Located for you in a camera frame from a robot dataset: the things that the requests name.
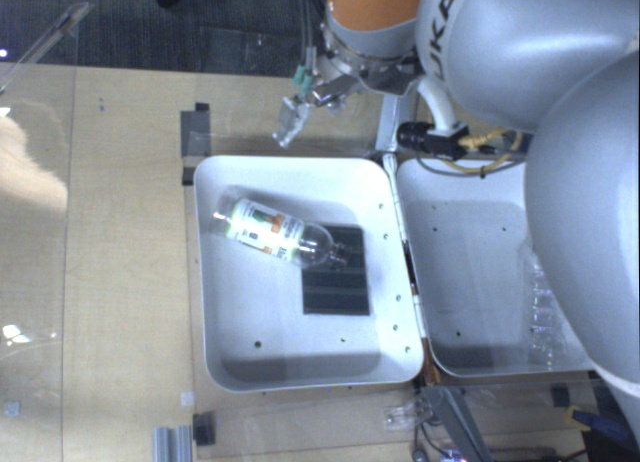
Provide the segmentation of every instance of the bottle label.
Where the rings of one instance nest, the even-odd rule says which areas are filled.
[[[304,227],[302,220],[249,199],[240,199],[229,216],[225,235],[279,259],[291,261]]]

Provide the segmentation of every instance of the yellow cable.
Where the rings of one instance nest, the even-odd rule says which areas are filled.
[[[513,144],[511,144],[509,151],[515,151],[516,149],[518,149],[520,147],[520,144],[522,144],[522,138],[523,138],[522,132],[520,131],[517,132],[516,138],[513,141]],[[466,174],[481,174],[484,176],[488,171],[491,171],[496,167],[502,165],[509,158],[511,158],[511,156],[512,156],[511,153],[503,154],[500,158],[498,158],[494,162],[491,162],[489,165],[483,165],[482,167],[463,167],[462,165],[458,165],[457,163],[450,162],[449,160],[442,160],[442,161],[448,167],[451,167],[452,169],[457,170],[459,172],[464,172]]]
[[[507,131],[509,130],[506,130],[504,128],[497,128],[487,133],[486,135],[476,135],[476,136],[467,135],[466,137],[462,137],[458,141],[458,144],[464,147],[465,149],[467,149],[468,151],[472,151],[473,149],[478,149],[480,146],[489,142],[489,140],[499,137],[500,135],[502,135],[503,133],[506,133]]]

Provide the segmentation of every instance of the white tray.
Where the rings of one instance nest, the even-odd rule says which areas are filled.
[[[205,359],[230,391],[398,383],[423,349],[389,180],[360,159],[216,156],[195,179]],[[212,235],[222,193],[319,223],[363,230],[369,316],[304,315],[301,270]]]
[[[450,170],[436,160],[429,166]],[[431,350],[453,375],[592,369],[561,311],[564,353],[552,366],[528,357],[531,299],[518,260],[528,230],[524,170],[523,164],[480,179],[434,174],[417,160],[400,166],[398,190]]]

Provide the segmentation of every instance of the dark carpet floor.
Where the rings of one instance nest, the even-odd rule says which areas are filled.
[[[295,69],[297,0],[182,0],[167,10],[155,0],[0,0],[2,47],[25,48],[84,1],[94,9],[81,24],[79,65],[275,76]]]

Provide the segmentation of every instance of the glass panel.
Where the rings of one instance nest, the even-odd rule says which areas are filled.
[[[0,75],[53,19],[0,3]],[[77,36],[28,63],[0,95],[0,452],[62,459],[62,333]]]
[[[208,147],[209,155],[366,158],[374,153],[381,94],[353,94],[337,115],[324,107],[312,109],[304,129],[288,149],[282,149],[273,133],[280,129],[282,98],[295,91],[290,79],[199,75],[195,98],[210,108],[210,129],[193,134],[189,146]]]

